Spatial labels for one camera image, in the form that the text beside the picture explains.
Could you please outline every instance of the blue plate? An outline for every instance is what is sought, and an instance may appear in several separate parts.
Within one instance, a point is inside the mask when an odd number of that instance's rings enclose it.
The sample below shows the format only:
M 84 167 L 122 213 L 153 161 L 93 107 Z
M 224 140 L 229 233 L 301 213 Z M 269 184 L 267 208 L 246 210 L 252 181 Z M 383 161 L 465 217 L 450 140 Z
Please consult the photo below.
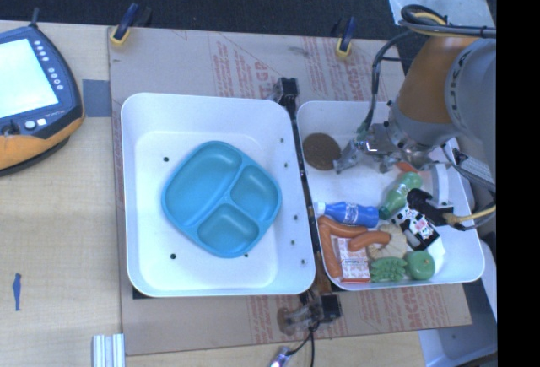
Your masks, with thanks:
M 257 162 L 229 143 L 195 148 L 165 183 L 167 218 L 203 249 L 220 257 L 246 254 L 267 232 L 281 190 Z

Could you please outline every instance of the table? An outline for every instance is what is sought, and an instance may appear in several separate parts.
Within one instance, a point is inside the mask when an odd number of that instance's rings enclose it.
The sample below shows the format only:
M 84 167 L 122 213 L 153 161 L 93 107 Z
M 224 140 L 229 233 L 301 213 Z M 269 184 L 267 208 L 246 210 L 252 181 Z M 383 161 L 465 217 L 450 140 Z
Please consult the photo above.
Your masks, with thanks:
M 0 32 L 25 22 L 0 21 Z M 38 24 L 79 87 L 109 80 L 107 27 Z M 0 178 L 0 359 L 91 365 L 97 334 L 122 332 L 110 117 L 94 116 L 47 160 Z M 12 285 L 20 274 L 20 310 Z M 280 344 L 132 356 L 127 366 L 266 365 Z M 309 365 L 309 344 L 288 366 Z M 424 365 L 417 332 L 316 341 L 317 365 Z

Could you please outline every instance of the green bottle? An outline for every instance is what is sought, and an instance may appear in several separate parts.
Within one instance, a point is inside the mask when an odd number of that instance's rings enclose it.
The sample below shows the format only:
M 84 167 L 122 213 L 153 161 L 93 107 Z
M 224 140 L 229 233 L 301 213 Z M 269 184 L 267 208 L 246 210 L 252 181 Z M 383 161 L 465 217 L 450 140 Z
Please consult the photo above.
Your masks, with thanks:
M 379 218 L 388 220 L 398 209 L 407 204 L 407 194 L 422 186 L 422 177 L 416 172 L 405 172 L 399 177 L 394 187 L 386 194 L 386 199 L 379 208 Z

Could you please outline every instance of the white tray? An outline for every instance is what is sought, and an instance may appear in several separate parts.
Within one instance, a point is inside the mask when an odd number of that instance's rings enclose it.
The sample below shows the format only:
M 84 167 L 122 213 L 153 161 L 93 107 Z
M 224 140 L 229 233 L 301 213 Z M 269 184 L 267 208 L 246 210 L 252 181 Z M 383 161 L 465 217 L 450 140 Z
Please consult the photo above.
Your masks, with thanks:
M 298 109 L 297 121 L 300 137 L 303 141 L 312 133 L 326 133 L 334 138 L 343 149 L 355 138 L 356 129 L 365 119 L 369 109 L 368 102 L 358 101 L 309 101 Z M 388 117 L 388 107 L 381 103 L 375 108 L 374 123 L 380 123 Z M 436 149 L 431 157 L 446 161 L 440 149 Z M 348 201 L 364 206 L 379 207 L 384 200 L 385 191 L 401 173 L 397 168 L 380 173 L 379 164 L 369 156 L 362 156 L 360 162 L 337 174 L 335 170 L 318 170 L 305 164 L 306 177 L 313 201 L 339 202 Z M 463 188 L 461 176 L 452 168 L 439 176 L 434 185 L 431 172 L 420 172 L 424 180 L 422 189 L 434 194 L 434 187 L 440 192 L 448 192 L 454 213 L 469 215 L 470 207 Z M 484 258 L 482 246 L 475 229 L 459 231 L 449 226 L 436 228 L 442 239 L 445 253 L 437 263 L 436 274 L 430 280 L 412 280 L 405 278 L 400 282 L 379 283 L 341 283 L 339 278 L 330 278 L 338 287 L 345 290 L 381 289 L 440 283 L 465 283 L 477 280 L 482 276 Z
M 270 100 L 135 94 L 121 108 L 127 273 L 148 296 L 299 294 L 315 262 L 294 135 L 287 111 Z M 196 146 L 237 147 L 280 185 L 283 201 L 248 252 L 223 258 L 183 235 L 160 204 L 163 186 Z

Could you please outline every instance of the cardboard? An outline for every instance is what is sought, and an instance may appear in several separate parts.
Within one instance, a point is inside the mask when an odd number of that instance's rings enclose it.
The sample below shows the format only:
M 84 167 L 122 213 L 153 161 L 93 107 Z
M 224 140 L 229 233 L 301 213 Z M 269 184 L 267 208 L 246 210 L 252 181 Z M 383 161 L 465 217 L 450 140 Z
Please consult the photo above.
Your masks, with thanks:
M 342 59 L 336 57 L 336 41 L 330 38 L 134 28 L 122 46 L 109 42 L 121 316 L 127 355 L 299 341 L 305 334 L 288 336 L 278 326 L 280 308 L 301 307 L 296 295 L 158 299 L 134 291 L 127 276 L 123 207 L 120 109 L 125 99 L 139 92 L 265 99 L 276 81 L 285 77 L 298 79 L 298 107 L 309 100 L 369 100 L 371 64 L 384 44 L 353 40 L 351 55 Z M 392 49 L 388 55 L 396 57 L 397 52 Z M 402 80 L 399 63 L 383 63 L 379 101 L 394 98 Z M 320 327 L 316 338 L 471 323 L 461 284 L 336 294 L 343 315 Z

